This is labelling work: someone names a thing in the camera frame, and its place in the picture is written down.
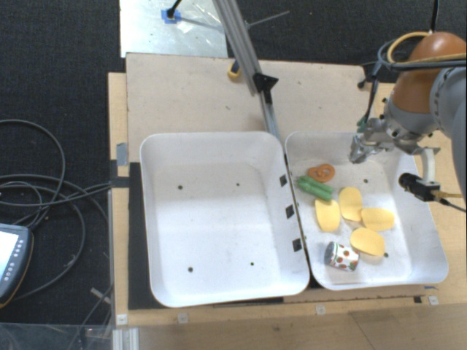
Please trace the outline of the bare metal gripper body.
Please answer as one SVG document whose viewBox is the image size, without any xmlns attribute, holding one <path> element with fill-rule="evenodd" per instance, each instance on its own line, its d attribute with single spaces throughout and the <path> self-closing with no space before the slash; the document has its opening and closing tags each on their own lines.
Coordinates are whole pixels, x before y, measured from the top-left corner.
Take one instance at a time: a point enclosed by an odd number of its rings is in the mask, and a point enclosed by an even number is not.
<svg viewBox="0 0 467 350">
<path fill-rule="evenodd" d="M 380 152 L 398 148 L 409 155 L 420 152 L 420 134 L 405 129 L 399 122 L 389 117 L 370 118 L 360 122 L 358 136 L 361 144 L 378 143 Z"/>
</svg>

